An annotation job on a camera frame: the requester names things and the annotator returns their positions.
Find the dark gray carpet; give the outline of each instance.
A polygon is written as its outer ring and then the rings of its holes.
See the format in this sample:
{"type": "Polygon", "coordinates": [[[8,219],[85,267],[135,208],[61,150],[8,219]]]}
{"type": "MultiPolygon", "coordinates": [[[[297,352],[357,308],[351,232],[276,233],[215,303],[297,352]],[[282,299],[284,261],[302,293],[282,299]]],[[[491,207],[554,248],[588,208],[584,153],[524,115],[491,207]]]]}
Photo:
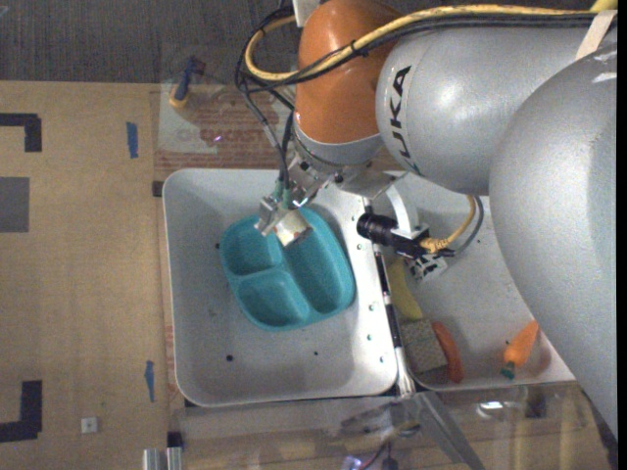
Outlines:
{"type": "MultiPolygon", "coordinates": [[[[384,0],[411,12],[440,3],[507,3],[587,9],[595,0],[384,0]]],[[[104,82],[157,82],[182,68],[201,47],[208,68],[230,81],[250,30],[278,0],[0,0],[0,78],[104,82]]],[[[281,66],[295,51],[284,32],[262,53],[281,66]]]]}

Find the plastic container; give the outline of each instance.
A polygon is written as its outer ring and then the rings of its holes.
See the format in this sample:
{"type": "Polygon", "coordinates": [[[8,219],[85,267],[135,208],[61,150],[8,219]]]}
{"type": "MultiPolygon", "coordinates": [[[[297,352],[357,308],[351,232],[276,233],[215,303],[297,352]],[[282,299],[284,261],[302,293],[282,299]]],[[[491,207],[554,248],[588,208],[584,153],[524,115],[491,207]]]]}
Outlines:
{"type": "Polygon", "coordinates": [[[301,212],[313,230],[288,249],[255,228],[256,215],[231,224],[220,238],[220,261],[237,303],[267,331],[314,324],[355,297],[353,270],[335,234],[315,211],[301,212]]]}

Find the orange carrot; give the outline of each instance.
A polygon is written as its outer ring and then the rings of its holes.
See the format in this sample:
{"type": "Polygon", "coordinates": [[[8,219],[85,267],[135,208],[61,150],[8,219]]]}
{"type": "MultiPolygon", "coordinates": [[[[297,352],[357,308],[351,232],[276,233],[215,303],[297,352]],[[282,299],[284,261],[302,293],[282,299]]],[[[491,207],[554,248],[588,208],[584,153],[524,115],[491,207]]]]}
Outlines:
{"type": "Polygon", "coordinates": [[[521,367],[527,363],[539,330],[538,322],[532,320],[509,342],[503,353],[505,366],[501,369],[501,374],[513,379],[516,367],[521,367]]]}
{"type": "Polygon", "coordinates": [[[464,376],[463,364],[461,363],[461,354],[453,336],[442,322],[431,322],[431,328],[447,360],[449,379],[454,383],[460,383],[464,376]]]}

